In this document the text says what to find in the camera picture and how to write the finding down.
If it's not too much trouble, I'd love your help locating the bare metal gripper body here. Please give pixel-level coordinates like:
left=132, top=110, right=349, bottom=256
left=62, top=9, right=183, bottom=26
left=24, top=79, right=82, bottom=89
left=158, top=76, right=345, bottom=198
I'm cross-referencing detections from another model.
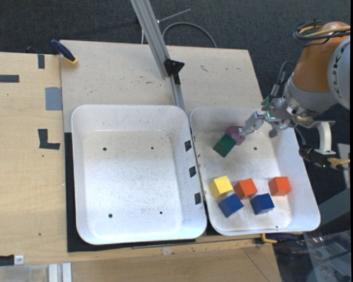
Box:
left=265, top=96, right=316, bottom=129

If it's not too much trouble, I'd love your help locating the purple cube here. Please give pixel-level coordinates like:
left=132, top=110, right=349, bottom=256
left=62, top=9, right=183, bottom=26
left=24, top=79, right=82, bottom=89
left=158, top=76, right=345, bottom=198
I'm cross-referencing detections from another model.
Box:
left=225, top=125, right=247, bottom=146

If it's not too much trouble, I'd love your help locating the green cube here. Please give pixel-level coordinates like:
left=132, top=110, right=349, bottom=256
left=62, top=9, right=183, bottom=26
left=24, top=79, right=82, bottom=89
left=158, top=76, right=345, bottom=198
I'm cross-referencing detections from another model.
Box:
left=212, top=133, right=237, bottom=158

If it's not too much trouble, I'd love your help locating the white plastic tray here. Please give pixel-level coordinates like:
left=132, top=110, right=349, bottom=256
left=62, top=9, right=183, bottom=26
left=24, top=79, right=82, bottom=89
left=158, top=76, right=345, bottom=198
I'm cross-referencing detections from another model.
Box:
left=71, top=104, right=208, bottom=246
left=189, top=106, right=322, bottom=237

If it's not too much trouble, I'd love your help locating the orange cube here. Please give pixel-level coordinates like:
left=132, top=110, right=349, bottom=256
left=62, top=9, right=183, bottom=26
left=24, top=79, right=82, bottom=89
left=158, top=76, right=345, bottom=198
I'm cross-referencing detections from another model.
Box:
left=233, top=177, right=258, bottom=200
left=268, top=176, right=292, bottom=197

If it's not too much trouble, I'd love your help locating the yellow cube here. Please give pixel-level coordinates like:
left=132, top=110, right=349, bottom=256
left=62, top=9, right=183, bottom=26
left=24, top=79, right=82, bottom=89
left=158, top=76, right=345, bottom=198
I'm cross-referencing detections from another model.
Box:
left=208, top=175, right=234, bottom=200

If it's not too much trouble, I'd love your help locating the blue cube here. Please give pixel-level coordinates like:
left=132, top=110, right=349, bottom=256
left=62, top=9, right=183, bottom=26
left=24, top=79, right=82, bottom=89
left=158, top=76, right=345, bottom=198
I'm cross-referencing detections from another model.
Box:
left=218, top=193, right=245, bottom=219
left=249, top=193, right=275, bottom=216

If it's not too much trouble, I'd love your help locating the pale wood board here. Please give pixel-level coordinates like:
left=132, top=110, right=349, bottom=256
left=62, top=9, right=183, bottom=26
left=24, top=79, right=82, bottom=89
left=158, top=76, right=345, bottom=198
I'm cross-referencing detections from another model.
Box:
left=59, top=39, right=279, bottom=263

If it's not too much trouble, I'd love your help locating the black cylinder on white bracket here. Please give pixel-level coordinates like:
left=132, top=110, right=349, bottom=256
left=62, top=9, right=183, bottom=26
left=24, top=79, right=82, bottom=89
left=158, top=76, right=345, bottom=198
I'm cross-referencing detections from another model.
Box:
left=299, top=121, right=338, bottom=169

